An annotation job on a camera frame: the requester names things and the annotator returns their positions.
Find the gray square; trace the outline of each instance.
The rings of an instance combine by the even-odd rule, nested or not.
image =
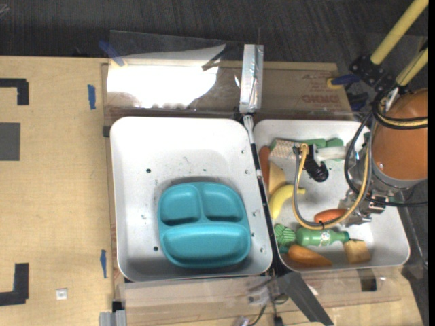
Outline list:
[[[0,122],[0,161],[20,160],[20,123]]]

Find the white plastic tray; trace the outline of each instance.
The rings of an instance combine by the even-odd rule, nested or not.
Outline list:
[[[275,138],[293,141],[307,139],[333,139],[340,138],[348,144],[353,138],[358,122],[352,121],[317,121],[317,120],[263,120],[254,127],[254,139],[258,151],[262,146],[269,146]],[[362,144],[362,137],[357,143],[357,148]],[[294,168],[289,168],[283,160],[273,160],[282,167],[288,183],[294,183]],[[305,195],[299,195],[298,205],[304,218],[312,221],[316,213],[338,207],[340,199],[345,197],[348,184],[345,180],[344,161],[326,160],[329,177],[326,181],[318,183],[310,179],[306,172],[302,174],[300,186],[306,189]],[[295,230],[299,227],[293,216],[291,199],[285,202],[284,207],[275,223],[282,223]],[[406,238],[398,209],[388,206],[379,215],[372,216],[372,222],[363,225],[353,225],[348,228],[337,226],[337,230],[346,230],[350,237],[364,240],[368,246],[372,259],[362,264],[349,264],[346,260],[343,245],[336,242],[329,247],[309,247],[321,255],[329,258],[334,264],[332,267],[302,269],[292,266],[281,254],[283,263],[290,269],[305,271],[331,271],[355,268],[374,268],[381,266],[400,266],[404,264],[410,254],[409,243]]]
[[[246,129],[225,119],[125,117],[110,131],[118,264],[131,281],[256,275],[272,262],[271,244]],[[226,184],[240,194],[251,251],[239,265],[187,270],[160,249],[158,200],[171,185]]]

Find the teal divided plate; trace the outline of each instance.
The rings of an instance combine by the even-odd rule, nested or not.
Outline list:
[[[221,268],[242,262],[251,249],[243,201],[221,183],[174,185],[158,203],[158,230],[169,261],[183,268]]]

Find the yellow pole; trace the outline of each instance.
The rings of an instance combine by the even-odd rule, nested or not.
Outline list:
[[[406,86],[416,74],[428,63],[429,48],[420,51],[418,55],[400,72],[396,78],[399,86]]]
[[[420,16],[424,9],[429,5],[429,0],[414,0],[397,21],[393,29],[388,33],[382,43],[373,52],[370,60],[373,64],[381,64],[385,57],[392,51],[402,36],[408,31],[409,27]]]

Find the wooden table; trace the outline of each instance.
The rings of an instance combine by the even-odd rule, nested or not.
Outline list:
[[[20,123],[19,161],[0,161],[0,292],[12,290],[15,264],[29,264],[29,298],[0,306],[0,325],[98,325],[99,313],[111,310],[103,65],[102,58],[0,57],[0,78],[26,79],[30,88],[29,105],[17,105],[15,88],[0,88],[0,122]],[[409,283],[399,276],[397,286],[399,300],[326,311],[337,325],[421,325]],[[67,289],[67,299],[58,300],[57,289]],[[301,312],[282,317],[287,325],[307,322]],[[258,325],[271,320],[266,314]]]

